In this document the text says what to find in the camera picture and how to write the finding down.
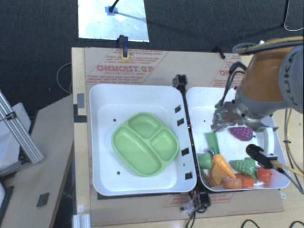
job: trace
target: metal plate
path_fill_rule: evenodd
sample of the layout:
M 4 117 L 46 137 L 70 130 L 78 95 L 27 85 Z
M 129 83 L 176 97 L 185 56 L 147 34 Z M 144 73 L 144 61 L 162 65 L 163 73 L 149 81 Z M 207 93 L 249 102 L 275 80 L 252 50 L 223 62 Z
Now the metal plate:
M 78 0 L 80 38 L 112 39 L 120 35 L 131 41 L 149 42 L 143 0 L 119 0 L 114 14 L 107 12 L 115 0 Z

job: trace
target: green divided plate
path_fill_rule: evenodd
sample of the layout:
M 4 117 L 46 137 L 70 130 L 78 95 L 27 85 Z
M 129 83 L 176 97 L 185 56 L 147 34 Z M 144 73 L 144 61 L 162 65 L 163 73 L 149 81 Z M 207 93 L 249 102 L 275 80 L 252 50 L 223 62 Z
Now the green divided plate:
M 176 156 L 179 142 L 174 133 L 150 113 L 138 113 L 112 134 L 112 147 L 136 173 L 153 176 Z

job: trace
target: toy tomato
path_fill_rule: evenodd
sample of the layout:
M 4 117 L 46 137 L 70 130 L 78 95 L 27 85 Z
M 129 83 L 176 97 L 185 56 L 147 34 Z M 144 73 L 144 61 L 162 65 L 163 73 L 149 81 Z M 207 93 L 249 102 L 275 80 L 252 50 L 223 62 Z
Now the toy tomato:
M 265 169 L 263 167 L 259 167 L 257 169 L 256 177 L 263 182 L 270 182 L 271 180 L 271 171 L 270 169 Z

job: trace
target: toy vegetable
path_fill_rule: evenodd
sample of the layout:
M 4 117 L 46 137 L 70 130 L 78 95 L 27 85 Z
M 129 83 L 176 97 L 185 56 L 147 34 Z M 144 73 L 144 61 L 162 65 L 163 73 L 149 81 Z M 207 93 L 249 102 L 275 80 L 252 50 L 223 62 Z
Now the toy vegetable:
M 255 180 L 252 178 L 252 176 L 245 175 L 242 173 L 237 173 L 236 176 L 237 176 L 237 178 L 242 179 L 242 185 L 244 188 L 253 187 L 255 184 Z
M 243 181 L 240 178 L 226 177 L 222 183 L 224 188 L 229 189 L 239 189 L 243 186 Z
M 220 154 L 217 134 L 216 133 L 206 133 L 206 138 L 207 138 L 210 149 L 212 149 L 215 154 Z
M 257 183 L 255 160 L 250 157 L 246 157 L 244 160 L 231 161 L 230 164 L 239 172 L 245 175 L 250 175 L 254 179 L 255 183 Z
M 222 171 L 219 166 L 213 165 L 211 170 L 209 171 L 209 177 L 212 184 L 218 187 L 222 183 L 223 179 L 227 177 L 227 174 Z
M 236 178 L 235 174 L 233 173 L 232 169 L 230 168 L 227 161 L 221 154 L 215 154 L 213 156 L 213 163 L 216 164 L 223 172 L 225 172 L 229 177 Z
M 202 169 L 211 169 L 212 159 L 211 159 L 211 154 L 209 152 L 199 155 L 198 161 L 199 161 L 199 167 L 201 167 Z
M 270 182 L 271 180 L 271 171 L 270 169 L 265 169 L 263 167 L 259 167 L 257 169 L 256 177 L 263 182 Z
M 248 127 L 231 127 L 229 130 L 241 141 L 249 141 L 254 137 L 253 131 Z

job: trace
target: gray carpet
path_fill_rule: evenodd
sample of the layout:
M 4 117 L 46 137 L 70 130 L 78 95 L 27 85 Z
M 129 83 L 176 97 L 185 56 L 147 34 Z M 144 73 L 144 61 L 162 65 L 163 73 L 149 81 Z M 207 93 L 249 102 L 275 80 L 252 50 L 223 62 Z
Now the gray carpet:
M 225 52 L 240 42 L 302 35 L 283 22 L 285 0 L 144 0 L 150 42 L 130 48 Z M 304 0 L 291 0 L 288 25 L 303 26 Z M 56 72 L 71 47 L 115 47 L 114 41 L 77 37 L 77 0 L 0 0 L 0 89 L 29 115 L 66 94 Z M 70 70 L 60 80 L 68 88 Z

